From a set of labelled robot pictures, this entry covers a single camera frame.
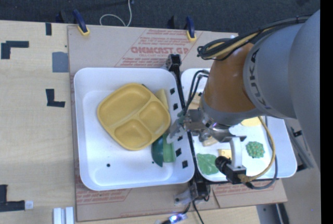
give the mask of black wire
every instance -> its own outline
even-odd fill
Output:
[[[205,60],[208,60],[208,59],[214,59],[214,58],[209,58],[215,54],[218,54],[220,51],[222,51],[223,49],[226,49],[227,47],[233,45],[233,44],[236,44],[237,42],[239,42],[240,40],[250,36],[250,35],[253,35],[253,38],[247,40],[245,42],[248,43],[248,42],[251,42],[253,41],[255,38],[259,37],[260,35],[262,35],[263,33],[265,33],[265,31],[267,29],[281,29],[282,27],[286,27],[286,26],[289,26],[289,25],[292,25],[292,24],[298,24],[298,23],[304,23],[306,22],[306,20],[309,18],[310,15],[308,16],[302,16],[302,17],[295,17],[295,18],[289,18],[289,19],[285,19],[285,20],[279,20],[279,21],[275,21],[273,23],[270,23],[270,24],[267,24],[267,25],[264,25],[263,27],[261,28],[258,28],[256,30],[253,30],[251,32],[248,32],[248,33],[244,33],[242,35],[239,35],[235,38],[232,38],[232,39],[217,39],[217,40],[214,40],[204,46],[200,46],[197,48],[197,51],[198,51],[198,57],[201,57],[202,59],[205,59]],[[221,43],[220,45],[212,48],[212,49],[208,49],[209,47],[211,47],[212,45],[214,44],[218,44],[218,43]]]
[[[254,186],[251,182],[246,182],[245,185],[249,187],[250,189],[254,190],[263,190],[267,189],[268,187],[272,186],[273,183],[275,183],[277,179],[277,157],[275,156],[275,173],[273,179],[265,186]]]
[[[245,42],[241,45],[239,45],[238,47],[235,47],[233,50],[231,50],[226,56],[224,56],[221,59],[217,59],[217,58],[209,58],[209,60],[218,60],[218,61],[222,61],[222,60],[226,60],[227,58],[229,58],[231,56],[232,53],[234,53],[236,50],[238,50],[241,47],[244,47],[248,42]]]
[[[206,202],[208,202],[209,197],[210,197],[210,185],[208,185],[207,187],[208,187],[208,195],[204,198],[204,200],[205,200]]]
[[[189,105],[191,104],[192,100],[194,99],[194,96],[195,96],[196,91],[197,91],[197,89],[198,89],[199,82],[200,82],[201,78],[202,78],[202,77],[208,77],[208,74],[209,74],[209,72],[206,71],[206,70],[199,70],[199,71],[197,71],[197,72],[194,74],[194,76],[193,76],[193,78],[192,78],[192,82],[191,82],[191,87],[190,87],[190,89],[189,89],[189,93],[188,93],[188,99],[187,99],[186,105],[185,105],[185,107],[184,107],[184,109],[183,109],[183,115],[186,114]],[[195,86],[195,88],[193,89],[194,82],[195,82],[197,76],[198,76],[198,80],[197,80],[197,82],[196,82],[196,86]]]
[[[193,200],[193,207],[194,207],[194,210],[197,212],[198,217],[200,218],[201,223],[204,224],[204,223],[203,223],[203,220],[202,220],[202,218],[201,218],[201,216],[200,216],[200,213],[199,213],[199,211],[197,210],[196,200],[195,200],[195,199]]]
[[[191,207],[191,202],[188,203],[188,205],[186,206],[186,208],[184,209],[184,211],[181,214],[182,215],[186,214],[190,207]],[[168,220],[162,222],[162,224],[171,224],[171,221],[168,219]]]

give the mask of white wire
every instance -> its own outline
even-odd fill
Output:
[[[103,25],[102,24],[102,19],[106,16],[112,16],[112,17],[115,17],[117,18],[118,20],[120,20],[122,22],[122,24],[125,26],[125,27],[129,27],[130,24],[131,24],[131,21],[132,21],[132,10],[131,10],[131,0],[128,0],[127,1],[127,4],[129,6],[129,11],[130,11],[130,20],[129,20],[129,23],[126,25],[125,22],[120,18],[118,17],[117,15],[114,15],[114,14],[104,14],[101,18],[99,18],[99,24],[100,25]]]

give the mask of yellow plate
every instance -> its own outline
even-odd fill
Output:
[[[144,85],[126,84],[97,108],[99,122],[128,150],[140,150],[157,140],[170,126],[170,114]]]

